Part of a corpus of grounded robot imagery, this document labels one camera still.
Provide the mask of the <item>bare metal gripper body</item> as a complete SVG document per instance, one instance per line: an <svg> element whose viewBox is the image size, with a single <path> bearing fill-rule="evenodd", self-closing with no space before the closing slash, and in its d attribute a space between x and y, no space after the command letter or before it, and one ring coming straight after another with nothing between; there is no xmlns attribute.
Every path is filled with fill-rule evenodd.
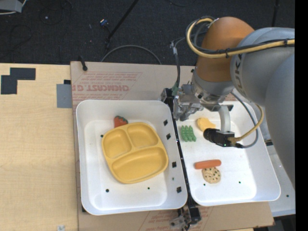
<svg viewBox="0 0 308 231"><path fill-rule="evenodd" d="M231 111L232 104L222 104L225 97L224 95L211 94L198 84L183 84L177 93L177 111L195 113L205 108L211 112L218 112L224 106L228 111Z"/></svg>

